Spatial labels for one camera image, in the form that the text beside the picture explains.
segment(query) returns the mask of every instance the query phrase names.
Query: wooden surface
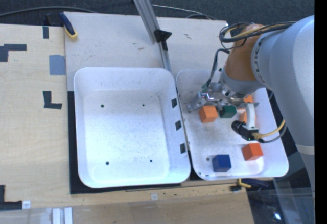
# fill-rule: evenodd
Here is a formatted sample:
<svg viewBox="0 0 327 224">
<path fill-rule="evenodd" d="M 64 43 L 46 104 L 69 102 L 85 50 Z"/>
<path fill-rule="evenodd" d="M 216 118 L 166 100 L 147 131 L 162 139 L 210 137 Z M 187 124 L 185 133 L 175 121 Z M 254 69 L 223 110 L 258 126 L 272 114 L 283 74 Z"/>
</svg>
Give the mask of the wooden surface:
<svg viewBox="0 0 327 224">
<path fill-rule="evenodd" d="M 90 206 L 146 202 L 156 193 L 158 202 L 185 200 L 181 207 L 186 212 L 192 211 L 187 203 L 200 205 L 197 197 L 215 201 L 226 216 L 226 210 L 235 204 L 235 210 L 242 209 L 241 215 L 250 216 L 243 223 L 253 223 L 245 190 L 229 191 L 236 180 L 70 195 L 66 76 L 50 75 L 49 70 L 49 55 L 65 55 L 63 28 L 49 27 L 50 37 L 43 39 L 42 27 L 0 24 L 0 34 L 0 46 L 27 45 L 27 51 L 9 51 L 8 62 L 0 62 L 0 184 L 6 185 L 5 201 L 31 201 L 32 208 Z M 44 108 L 43 91 L 51 91 L 52 102 L 62 103 L 62 109 Z M 172 217 L 170 213 L 161 215 Z"/>
</svg>

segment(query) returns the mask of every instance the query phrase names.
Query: blue block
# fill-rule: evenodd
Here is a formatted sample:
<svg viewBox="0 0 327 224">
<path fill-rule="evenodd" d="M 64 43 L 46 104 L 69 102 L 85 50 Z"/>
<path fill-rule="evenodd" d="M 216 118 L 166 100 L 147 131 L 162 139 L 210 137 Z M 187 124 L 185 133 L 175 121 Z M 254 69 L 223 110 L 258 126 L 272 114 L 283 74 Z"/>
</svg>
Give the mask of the blue block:
<svg viewBox="0 0 327 224">
<path fill-rule="evenodd" d="M 213 157 L 214 172 L 227 172 L 231 168 L 228 154 L 218 154 Z"/>
</svg>

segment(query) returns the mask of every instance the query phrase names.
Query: green cube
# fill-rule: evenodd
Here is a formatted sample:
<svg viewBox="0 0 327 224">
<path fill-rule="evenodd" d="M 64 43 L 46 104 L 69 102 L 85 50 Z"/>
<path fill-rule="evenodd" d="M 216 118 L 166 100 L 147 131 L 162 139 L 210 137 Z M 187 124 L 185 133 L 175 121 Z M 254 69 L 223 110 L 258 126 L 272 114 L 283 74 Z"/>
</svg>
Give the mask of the green cube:
<svg viewBox="0 0 327 224">
<path fill-rule="evenodd" d="M 232 118 L 237 113 L 235 106 L 227 105 L 224 106 L 222 110 L 219 111 L 220 118 Z"/>
</svg>

